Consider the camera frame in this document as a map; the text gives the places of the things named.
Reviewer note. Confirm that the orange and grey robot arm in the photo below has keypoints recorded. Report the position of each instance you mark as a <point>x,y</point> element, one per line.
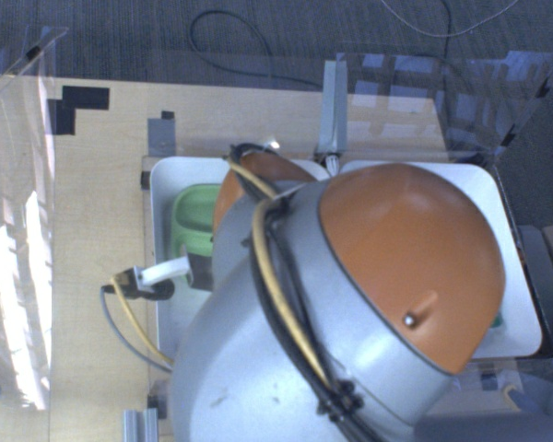
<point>359,265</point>

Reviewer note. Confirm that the white plastic tray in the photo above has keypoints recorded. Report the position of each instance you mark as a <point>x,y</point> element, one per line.
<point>184,173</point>
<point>511,228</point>

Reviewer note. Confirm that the green divided plate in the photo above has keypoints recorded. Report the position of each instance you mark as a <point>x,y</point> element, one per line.
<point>189,228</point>

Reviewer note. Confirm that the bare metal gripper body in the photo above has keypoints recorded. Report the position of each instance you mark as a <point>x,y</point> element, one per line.
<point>201,271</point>

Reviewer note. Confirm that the black cylinder on white bracket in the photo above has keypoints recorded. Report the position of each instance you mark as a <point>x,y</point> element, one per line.
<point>163,272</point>

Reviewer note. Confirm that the small green object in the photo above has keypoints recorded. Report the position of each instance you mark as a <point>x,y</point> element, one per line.
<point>497,321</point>

